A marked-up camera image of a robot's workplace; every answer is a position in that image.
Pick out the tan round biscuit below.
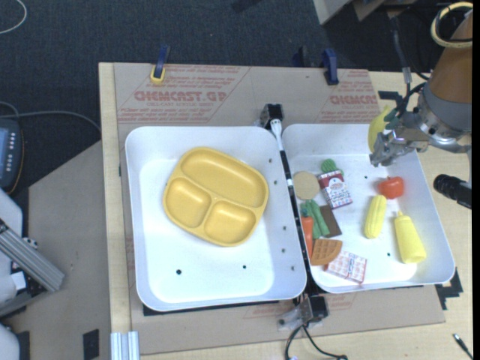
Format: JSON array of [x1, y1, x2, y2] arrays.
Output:
[[292, 170, 321, 202]]

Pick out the black pen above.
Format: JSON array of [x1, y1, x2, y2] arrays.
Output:
[[452, 333, 473, 359]]

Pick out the orange and white packet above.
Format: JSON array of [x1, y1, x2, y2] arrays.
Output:
[[323, 250, 368, 285]]

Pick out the brown cardboard board red print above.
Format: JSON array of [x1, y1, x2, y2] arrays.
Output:
[[112, 62, 447, 356]]

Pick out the red and white carton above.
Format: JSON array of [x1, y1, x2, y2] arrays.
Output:
[[316, 172, 354, 211]]

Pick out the orange-red toy tomato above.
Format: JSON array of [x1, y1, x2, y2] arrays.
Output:
[[376, 175, 406, 200]]

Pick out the orange waffle piece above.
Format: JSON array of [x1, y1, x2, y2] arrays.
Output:
[[310, 238, 344, 267]]

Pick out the yellow corn cob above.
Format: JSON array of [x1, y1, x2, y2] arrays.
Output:
[[363, 194, 388, 240]]

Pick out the white plastic tray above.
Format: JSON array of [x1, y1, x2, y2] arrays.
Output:
[[280, 123, 457, 295], [124, 125, 308, 312]]

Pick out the yellow squeeze bottle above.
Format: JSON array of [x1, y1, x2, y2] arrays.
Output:
[[393, 209, 428, 265]]

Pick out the green ribbed toy vegetable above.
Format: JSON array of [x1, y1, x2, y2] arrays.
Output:
[[320, 158, 346, 178]]

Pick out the yellow divided plate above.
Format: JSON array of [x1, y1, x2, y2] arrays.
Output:
[[162, 146, 270, 248]]

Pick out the thin black and white rod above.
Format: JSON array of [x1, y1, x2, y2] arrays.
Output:
[[270, 118, 314, 296]]

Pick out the brown chocolate bar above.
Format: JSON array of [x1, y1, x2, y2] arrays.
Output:
[[319, 204, 344, 239]]

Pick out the yellow banana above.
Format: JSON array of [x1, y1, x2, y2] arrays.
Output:
[[367, 105, 393, 153]]

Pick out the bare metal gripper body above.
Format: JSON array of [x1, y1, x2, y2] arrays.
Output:
[[390, 102, 472, 154]]

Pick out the orange carrot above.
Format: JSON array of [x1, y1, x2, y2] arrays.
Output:
[[299, 214, 315, 261]]

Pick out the green toy bean pods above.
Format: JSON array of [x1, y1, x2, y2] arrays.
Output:
[[301, 199, 332, 240]]

